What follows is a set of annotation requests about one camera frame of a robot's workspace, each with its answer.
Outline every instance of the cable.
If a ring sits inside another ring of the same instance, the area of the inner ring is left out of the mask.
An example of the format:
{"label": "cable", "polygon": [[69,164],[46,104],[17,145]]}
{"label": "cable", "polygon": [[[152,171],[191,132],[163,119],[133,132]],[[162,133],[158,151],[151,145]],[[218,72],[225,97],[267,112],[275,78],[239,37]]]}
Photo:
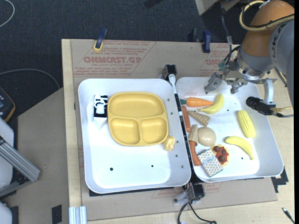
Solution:
{"label": "cable", "polygon": [[14,12],[15,12],[14,4],[10,0],[4,0],[4,1],[10,3],[11,6],[13,6],[13,13],[11,14],[10,18],[6,22],[4,22],[0,25],[0,27],[4,26],[6,23],[8,23],[12,19],[12,17],[14,16]]}
{"label": "cable", "polygon": [[271,28],[275,25],[278,25],[278,24],[280,24],[284,21],[289,21],[289,20],[295,19],[295,14],[291,14],[291,15],[281,17],[279,19],[276,19],[274,21],[270,21],[270,22],[268,22],[266,24],[262,24],[262,25],[257,25],[257,26],[255,26],[255,25],[249,25],[249,26],[245,25],[244,20],[243,20],[243,16],[244,16],[245,12],[248,9],[252,8],[253,5],[264,4],[264,3],[265,3],[265,1],[263,1],[263,0],[257,0],[257,1],[253,1],[253,2],[249,3],[248,5],[246,5],[244,7],[244,9],[242,10],[242,12],[240,13],[240,16],[239,16],[239,23],[240,23],[241,27],[243,27],[244,29],[249,30],[249,31],[261,31],[261,30]]}
{"label": "cable", "polygon": [[181,207],[181,209],[179,210],[179,212],[178,212],[178,218],[177,218],[177,223],[178,223],[178,224],[181,224],[180,216],[181,216],[183,210],[185,209],[185,207],[186,207],[187,205],[189,205],[189,206],[191,207],[191,210],[193,211],[193,213],[195,214],[195,216],[196,216],[199,220],[204,221],[204,222],[207,222],[207,223],[209,223],[209,224],[217,224],[216,221],[208,221],[208,220],[202,219],[200,216],[198,216],[197,213],[195,212],[195,210],[193,209],[193,207],[192,207],[192,205],[191,205],[191,202],[192,202],[192,200],[191,200],[190,202],[185,203],[185,204]]}
{"label": "cable", "polygon": [[57,80],[52,75],[50,75],[49,73],[47,73],[43,70],[38,70],[38,69],[16,69],[16,70],[4,71],[4,72],[0,73],[0,76],[6,75],[6,74],[9,74],[9,73],[13,73],[13,72],[20,72],[20,71],[35,71],[35,72],[43,73],[43,74],[49,76],[56,83],[58,89],[60,89],[60,85],[57,82]]}

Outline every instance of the wooden table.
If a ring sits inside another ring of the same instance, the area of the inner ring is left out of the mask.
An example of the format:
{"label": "wooden table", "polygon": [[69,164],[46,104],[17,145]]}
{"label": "wooden table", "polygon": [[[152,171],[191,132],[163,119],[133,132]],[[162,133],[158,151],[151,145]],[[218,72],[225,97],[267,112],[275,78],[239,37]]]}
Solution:
{"label": "wooden table", "polygon": [[[176,46],[177,50],[169,50],[173,54],[168,54],[170,57],[178,56],[182,58],[184,54],[185,63],[192,59],[190,56],[190,44],[186,42],[169,42],[168,46]],[[200,44],[194,44],[193,52],[202,55]],[[68,187],[69,187],[69,204],[71,207],[82,206],[81,184],[79,176],[79,160],[78,160],[78,140],[76,127],[76,114],[74,110],[74,83],[73,83],[73,67],[72,67],[72,50],[71,40],[62,40],[62,55],[63,55],[63,75],[64,75],[64,106],[65,106],[65,125],[66,125],[66,145],[67,145],[67,164],[68,164]],[[270,78],[278,78],[275,71],[269,75]],[[259,86],[259,92],[263,97],[263,86]],[[278,79],[274,83],[274,101],[277,107],[290,106],[290,99],[284,84]],[[219,224],[235,224],[235,223],[291,223],[287,218],[282,208],[285,207],[289,213],[295,218],[295,198],[294,198],[294,123],[293,118],[277,118],[270,116],[269,122],[277,141],[285,169],[288,176],[288,183],[279,186],[277,193],[278,200],[275,202],[255,203],[238,206],[228,206],[219,208],[209,208],[198,210],[198,215],[201,218],[208,220],[216,220]],[[168,212],[162,214],[152,214],[136,217],[124,217],[106,220],[89,221],[89,224],[152,224],[164,223],[174,224],[177,220],[178,212]],[[199,223],[199,220],[190,210],[183,212],[181,221],[188,224]]]}

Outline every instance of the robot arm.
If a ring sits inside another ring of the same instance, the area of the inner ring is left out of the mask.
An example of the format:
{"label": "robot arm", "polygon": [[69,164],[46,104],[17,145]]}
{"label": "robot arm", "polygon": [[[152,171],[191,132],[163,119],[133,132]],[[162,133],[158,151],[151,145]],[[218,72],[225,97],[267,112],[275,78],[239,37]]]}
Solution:
{"label": "robot arm", "polygon": [[[246,26],[243,15],[253,5],[260,5],[251,24]],[[294,71],[294,8],[283,1],[254,1],[249,3],[240,14],[240,25],[248,32],[237,47],[238,53],[233,62],[221,63],[219,71],[214,73],[205,92],[215,90],[224,80],[232,85],[231,93],[248,82],[264,84],[265,99],[249,98],[248,105],[265,115],[273,114],[272,80],[262,79],[274,67],[286,75],[287,87],[293,106]]]}

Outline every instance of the blue clamp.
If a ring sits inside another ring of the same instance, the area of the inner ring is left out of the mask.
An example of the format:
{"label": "blue clamp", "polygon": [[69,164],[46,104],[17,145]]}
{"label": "blue clamp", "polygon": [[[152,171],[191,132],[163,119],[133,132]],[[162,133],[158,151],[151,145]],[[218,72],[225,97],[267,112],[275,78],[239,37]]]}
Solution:
{"label": "blue clamp", "polygon": [[108,29],[106,28],[102,28],[99,34],[98,39],[95,41],[94,46],[93,46],[93,50],[96,52],[100,52],[102,50],[103,47],[103,40],[106,39],[108,34]]}
{"label": "blue clamp", "polygon": [[204,53],[210,53],[210,41],[211,41],[211,33],[208,30],[205,30],[202,33],[202,51]]}

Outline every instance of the yellow corn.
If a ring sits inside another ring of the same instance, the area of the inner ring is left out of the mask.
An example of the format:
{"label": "yellow corn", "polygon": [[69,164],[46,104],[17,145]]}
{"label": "yellow corn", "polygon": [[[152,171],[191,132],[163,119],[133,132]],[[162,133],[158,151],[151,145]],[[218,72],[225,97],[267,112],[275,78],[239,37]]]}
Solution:
{"label": "yellow corn", "polygon": [[238,112],[238,119],[241,124],[241,128],[244,135],[247,138],[254,138],[256,136],[256,130],[246,110],[240,110]]}

